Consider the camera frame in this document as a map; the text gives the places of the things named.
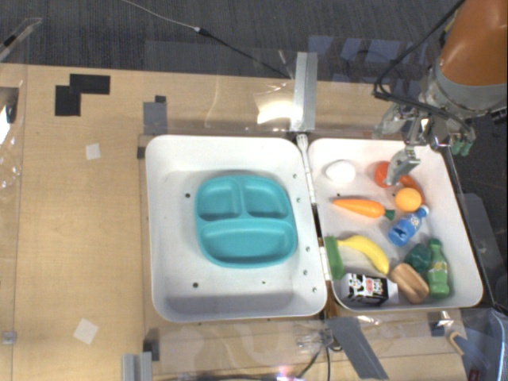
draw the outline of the label on bottle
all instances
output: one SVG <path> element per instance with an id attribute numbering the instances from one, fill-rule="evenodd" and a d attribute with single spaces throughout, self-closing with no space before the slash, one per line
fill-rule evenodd
<path id="1" fill-rule="evenodd" d="M 437 261 L 432 264 L 432 268 L 429 269 L 429 274 L 431 272 L 439 272 L 444 271 L 448 274 L 448 263 L 446 261 Z"/>
<path id="2" fill-rule="evenodd" d="M 411 216 L 410 218 L 410 223 L 414 226 L 415 229 L 418 228 L 418 226 L 420 225 L 420 218 L 418 216 Z"/>

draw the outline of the blue spray bottle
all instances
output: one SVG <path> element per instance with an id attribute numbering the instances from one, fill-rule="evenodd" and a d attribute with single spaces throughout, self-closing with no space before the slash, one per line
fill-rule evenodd
<path id="1" fill-rule="evenodd" d="M 388 239 L 394 245 L 402 247 L 420 229 L 423 218 L 429 214 L 429 208 L 420 206 L 416 212 L 402 217 L 388 232 Z"/>

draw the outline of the yellow banana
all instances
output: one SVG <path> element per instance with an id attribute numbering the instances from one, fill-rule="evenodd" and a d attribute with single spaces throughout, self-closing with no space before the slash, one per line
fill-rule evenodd
<path id="1" fill-rule="evenodd" d="M 354 248 L 365 254 L 374 267 L 382 274 L 388 274 L 390 263 L 384 251 L 372 240 L 356 234 L 345 240 L 337 240 L 337 246 Z"/>

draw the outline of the white egg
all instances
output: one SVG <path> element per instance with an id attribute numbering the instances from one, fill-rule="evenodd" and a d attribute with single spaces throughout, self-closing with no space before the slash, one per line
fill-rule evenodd
<path id="1" fill-rule="evenodd" d="M 329 165 L 325 175 L 335 183 L 350 183 L 356 177 L 356 169 L 349 161 L 340 160 Z"/>

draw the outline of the black square marker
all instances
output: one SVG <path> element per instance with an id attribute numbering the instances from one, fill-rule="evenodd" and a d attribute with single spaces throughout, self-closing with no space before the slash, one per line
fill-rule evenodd
<path id="1" fill-rule="evenodd" d="M 110 94 L 110 77 L 71 73 L 71 93 Z"/>
<path id="2" fill-rule="evenodd" d="M 81 96 L 72 94 L 69 86 L 57 86 L 55 116 L 81 116 Z"/>

